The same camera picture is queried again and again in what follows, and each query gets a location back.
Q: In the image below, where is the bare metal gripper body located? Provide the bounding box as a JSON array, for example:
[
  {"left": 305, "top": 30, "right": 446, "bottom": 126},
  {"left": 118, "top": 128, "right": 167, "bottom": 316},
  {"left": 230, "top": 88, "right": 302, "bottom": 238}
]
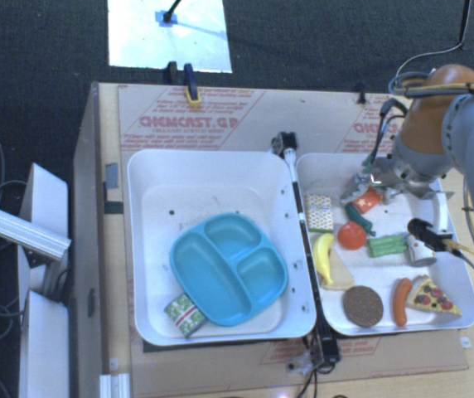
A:
[{"left": 360, "top": 157, "right": 431, "bottom": 199}]

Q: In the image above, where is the red can with yellow star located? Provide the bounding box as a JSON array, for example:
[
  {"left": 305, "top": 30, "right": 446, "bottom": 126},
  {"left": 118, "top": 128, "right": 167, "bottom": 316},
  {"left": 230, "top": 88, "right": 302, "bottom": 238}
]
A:
[{"left": 351, "top": 186, "right": 385, "bottom": 216}]

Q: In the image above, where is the dark green pepper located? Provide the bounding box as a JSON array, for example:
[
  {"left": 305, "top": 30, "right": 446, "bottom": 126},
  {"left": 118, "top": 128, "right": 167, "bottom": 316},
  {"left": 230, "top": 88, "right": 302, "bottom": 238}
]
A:
[{"left": 344, "top": 201, "right": 377, "bottom": 237}]

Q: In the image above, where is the red tomato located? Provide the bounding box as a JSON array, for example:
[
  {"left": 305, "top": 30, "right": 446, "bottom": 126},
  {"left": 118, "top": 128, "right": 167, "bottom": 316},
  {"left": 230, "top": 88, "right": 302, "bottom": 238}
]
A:
[{"left": 336, "top": 221, "right": 368, "bottom": 250}]

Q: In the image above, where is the green asparagus bundle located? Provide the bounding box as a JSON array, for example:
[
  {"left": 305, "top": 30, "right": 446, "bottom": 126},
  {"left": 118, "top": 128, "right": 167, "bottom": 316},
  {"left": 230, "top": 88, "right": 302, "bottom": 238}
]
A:
[{"left": 365, "top": 233, "right": 409, "bottom": 260}]

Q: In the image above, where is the thin black and white rod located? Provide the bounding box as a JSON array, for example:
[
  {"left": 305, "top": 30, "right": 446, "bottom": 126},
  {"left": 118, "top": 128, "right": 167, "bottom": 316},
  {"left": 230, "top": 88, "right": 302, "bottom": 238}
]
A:
[{"left": 282, "top": 147, "right": 338, "bottom": 361}]

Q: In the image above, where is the yellow banana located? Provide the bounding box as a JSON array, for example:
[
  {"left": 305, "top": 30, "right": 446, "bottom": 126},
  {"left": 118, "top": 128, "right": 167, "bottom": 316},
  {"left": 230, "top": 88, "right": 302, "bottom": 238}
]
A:
[{"left": 312, "top": 232, "right": 336, "bottom": 287}]

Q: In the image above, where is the white plastic tray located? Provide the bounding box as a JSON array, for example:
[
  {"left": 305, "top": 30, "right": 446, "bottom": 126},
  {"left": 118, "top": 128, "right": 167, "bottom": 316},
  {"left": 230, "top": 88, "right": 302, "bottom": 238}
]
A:
[
  {"left": 294, "top": 152, "right": 474, "bottom": 337},
  {"left": 126, "top": 148, "right": 318, "bottom": 347}
]

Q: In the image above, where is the beige bread slice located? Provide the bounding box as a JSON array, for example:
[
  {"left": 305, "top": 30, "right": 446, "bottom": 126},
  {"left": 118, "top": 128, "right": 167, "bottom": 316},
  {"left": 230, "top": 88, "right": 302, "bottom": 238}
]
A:
[{"left": 320, "top": 246, "right": 356, "bottom": 292}]

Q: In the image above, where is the orange sausage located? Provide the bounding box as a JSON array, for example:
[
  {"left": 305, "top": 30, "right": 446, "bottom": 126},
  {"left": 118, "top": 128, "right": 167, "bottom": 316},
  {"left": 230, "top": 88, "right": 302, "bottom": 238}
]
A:
[{"left": 392, "top": 277, "right": 414, "bottom": 328}]

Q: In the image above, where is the pizza slice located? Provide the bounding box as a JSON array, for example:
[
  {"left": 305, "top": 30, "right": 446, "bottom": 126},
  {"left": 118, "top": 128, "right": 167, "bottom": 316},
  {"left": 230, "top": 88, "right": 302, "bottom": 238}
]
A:
[{"left": 404, "top": 274, "right": 463, "bottom": 318}]

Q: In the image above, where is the brown round biscuit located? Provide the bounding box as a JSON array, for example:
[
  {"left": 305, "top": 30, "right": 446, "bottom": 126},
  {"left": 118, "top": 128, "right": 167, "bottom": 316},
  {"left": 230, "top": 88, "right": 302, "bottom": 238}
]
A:
[{"left": 341, "top": 284, "right": 385, "bottom": 328}]

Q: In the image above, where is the brown cardboard board, red print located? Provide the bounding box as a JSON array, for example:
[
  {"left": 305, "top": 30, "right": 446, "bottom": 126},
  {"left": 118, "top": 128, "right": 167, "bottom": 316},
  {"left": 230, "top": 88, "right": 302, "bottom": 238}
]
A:
[{"left": 117, "top": 84, "right": 471, "bottom": 386}]

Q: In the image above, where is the blue divided plate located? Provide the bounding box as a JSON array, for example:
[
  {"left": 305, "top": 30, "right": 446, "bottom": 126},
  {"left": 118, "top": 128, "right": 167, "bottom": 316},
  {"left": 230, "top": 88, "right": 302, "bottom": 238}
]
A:
[{"left": 169, "top": 212, "right": 290, "bottom": 328}]

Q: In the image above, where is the green and white can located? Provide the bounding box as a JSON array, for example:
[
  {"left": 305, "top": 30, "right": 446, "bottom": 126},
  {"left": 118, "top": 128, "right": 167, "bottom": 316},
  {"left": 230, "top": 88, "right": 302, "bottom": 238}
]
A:
[{"left": 162, "top": 293, "right": 207, "bottom": 339}]

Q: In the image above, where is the black block with thin wires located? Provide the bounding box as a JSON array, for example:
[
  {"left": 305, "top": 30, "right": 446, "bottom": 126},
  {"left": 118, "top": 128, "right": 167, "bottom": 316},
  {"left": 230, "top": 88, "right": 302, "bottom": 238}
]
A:
[
  {"left": 271, "top": 131, "right": 301, "bottom": 158},
  {"left": 311, "top": 328, "right": 342, "bottom": 365}
]

